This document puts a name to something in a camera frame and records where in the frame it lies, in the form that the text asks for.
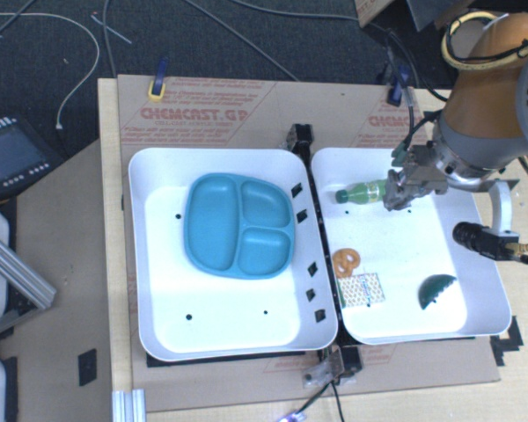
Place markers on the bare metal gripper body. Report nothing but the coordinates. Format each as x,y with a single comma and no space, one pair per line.
427,172

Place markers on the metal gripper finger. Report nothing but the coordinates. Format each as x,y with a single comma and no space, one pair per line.
413,193
395,191

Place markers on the green plastic bottle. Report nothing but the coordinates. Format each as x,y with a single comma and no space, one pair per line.
365,190

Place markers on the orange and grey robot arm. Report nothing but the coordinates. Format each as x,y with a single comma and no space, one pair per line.
484,99

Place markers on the white plastic tray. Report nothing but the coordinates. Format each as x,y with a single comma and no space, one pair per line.
229,319
405,253

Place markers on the orange pretzel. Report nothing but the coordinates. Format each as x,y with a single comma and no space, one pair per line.
341,257

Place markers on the dark green half-round piece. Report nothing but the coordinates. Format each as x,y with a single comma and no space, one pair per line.
431,289

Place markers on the white patterned packet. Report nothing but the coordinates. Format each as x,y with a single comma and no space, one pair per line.
361,289

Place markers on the blue divided plate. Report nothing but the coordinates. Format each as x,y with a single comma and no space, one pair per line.
220,222

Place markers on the brown cardboard board red print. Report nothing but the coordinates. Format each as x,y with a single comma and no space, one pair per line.
202,117

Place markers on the black cylinder on white bracket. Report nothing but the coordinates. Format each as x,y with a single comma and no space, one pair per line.
497,242

